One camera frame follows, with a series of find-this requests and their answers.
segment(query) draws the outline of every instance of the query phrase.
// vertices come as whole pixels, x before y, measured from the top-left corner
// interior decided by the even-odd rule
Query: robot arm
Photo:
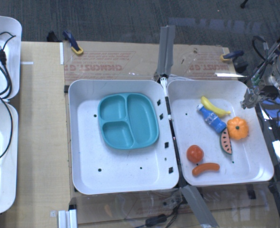
[[[265,41],[263,45],[266,57],[251,77],[253,86],[244,94],[241,102],[243,109],[253,108],[259,102],[280,96],[280,38],[271,49],[268,49]]]

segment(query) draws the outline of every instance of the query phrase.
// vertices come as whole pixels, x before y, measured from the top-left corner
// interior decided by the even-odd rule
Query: clamp
[[[77,44],[75,38],[73,37],[70,31],[64,30],[63,36],[70,42],[70,46],[77,55],[81,55],[83,53],[83,49]]]
[[[236,62],[236,60],[237,60],[238,57],[241,57],[243,55],[244,55],[244,52],[241,51],[241,50],[240,51],[233,51],[233,52],[228,53],[226,55],[222,54],[220,56],[220,60],[222,62],[228,62],[228,61],[232,60],[234,68],[235,68],[235,71],[237,73],[241,74],[241,73],[243,73],[246,70],[246,67],[248,66],[248,63],[243,61],[242,59],[241,59],[240,62]]]

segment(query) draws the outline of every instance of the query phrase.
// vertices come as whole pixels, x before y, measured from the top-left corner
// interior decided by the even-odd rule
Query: black cable
[[[10,37],[4,42],[3,47],[0,46],[0,62],[3,65],[3,68],[0,66],[0,71],[1,73],[4,75],[5,79],[6,79],[6,87],[3,91],[0,92],[0,96],[3,95],[4,93],[7,92],[7,94],[5,96],[3,96],[2,98],[8,98],[11,94],[12,91],[12,81],[11,81],[11,77],[9,74],[9,71],[7,69],[7,65],[6,65],[6,54],[5,54],[5,47],[7,45],[7,43],[15,37],[15,35],[12,35],[11,33],[4,31],[2,33],[0,33],[0,36],[3,34],[9,34]]]
[[[252,39],[252,46],[253,46],[255,52],[258,54],[258,56],[261,57],[263,60],[265,60],[265,57],[259,52],[259,50],[257,49],[257,47],[255,45],[255,40],[256,39],[258,39],[260,41],[263,41],[264,39],[262,37],[254,36],[253,39]]]
[[[9,90],[9,93],[5,97],[3,97],[3,98],[7,98],[10,95],[10,93],[11,93],[12,83],[11,83],[11,78],[10,78],[9,72],[7,70],[7,67],[6,67],[6,63],[5,63],[5,65],[3,65],[3,67],[4,67],[4,69],[2,69],[2,67],[0,66],[0,71],[4,75],[4,77],[6,79],[6,82],[7,82],[7,85],[6,85],[6,88],[3,91],[0,92],[0,96],[2,94],[4,94],[6,91]]]
[[[8,38],[6,41],[5,41],[5,43],[4,43],[4,45],[3,45],[3,50],[5,49],[5,46],[6,46],[6,44],[12,39],[12,38],[14,38],[15,36],[14,35],[12,35],[12,34],[10,34],[9,32],[7,32],[7,31],[4,31],[4,32],[2,32],[2,33],[0,33],[0,36],[1,35],[3,35],[3,34],[9,34],[10,35],[10,38]]]
[[[175,220],[177,219],[177,216],[178,216],[178,209],[179,209],[181,203],[179,203],[176,207],[174,207],[173,212],[168,216],[168,217],[170,217],[173,215],[173,218],[169,221],[169,223],[164,228],[169,228],[175,222]]]
[[[264,60],[263,66],[262,66],[262,70],[261,70],[261,72],[259,73],[259,74],[260,74],[260,75],[259,75],[259,79],[262,78],[262,76],[263,76],[263,74],[264,74],[264,72],[265,72],[265,69],[266,69],[267,65],[268,65],[268,50],[265,50],[265,60]]]
[[[13,119],[12,119],[12,114],[11,114],[11,111],[10,109],[8,108],[7,104],[5,103],[5,101],[0,97],[0,100],[1,102],[5,105],[8,113],[9,113],[9,116],[10,116],[10,136],[9,136],[9,141],[8,141],[8,144],[7,144],[7,147],[6,149],[4,150],[4,152],[0,155],[0,159],[5,155],[5,153],[7,152],[7,150],[9,149],[9,146],[11,144],[11,140],[12,140],[12,132],[13,132]]]
[[[158,215],[158,216],[148,218],[148,219],[145,220],[145,225],[137,226],[135,228],[152,227],[152,226],[155,226],[155,225],[158,225],[160,223],[163,223],[163,222],[167,221],[167,218],[173,216],[173,218],[170,220],[170,222],[166,225],[166,228],[168,228],[176,220],[176,218],[178,216],[178,209],[179,209],[181,203],[179,203],[176,207],[174,207],[171,214],[169,214],[167,216],[164,215],[164,214],[161,214],[161,215]]]

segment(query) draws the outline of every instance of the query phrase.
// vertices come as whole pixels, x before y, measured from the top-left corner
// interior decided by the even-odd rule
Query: toy tomato
[[[203,158],[203,150],[198,145],[191,145],[187,149],[187,159],[192,163],[198,163]]]

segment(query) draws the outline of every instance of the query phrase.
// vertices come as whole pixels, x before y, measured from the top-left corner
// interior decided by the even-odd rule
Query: wooden table
[[[71,200],[64,67],[59,43],[22,42],[20,91],[11,100],[19,113],[17,194],[13,206],[0,214],[0,228],[56,228],[59,210]],[[222,227],[280,227],[271,193],[265,205],[212,211]],[[171,227],[201,227],[192,213],[179,215]],[[131,227],[122,221],[80,227]]]

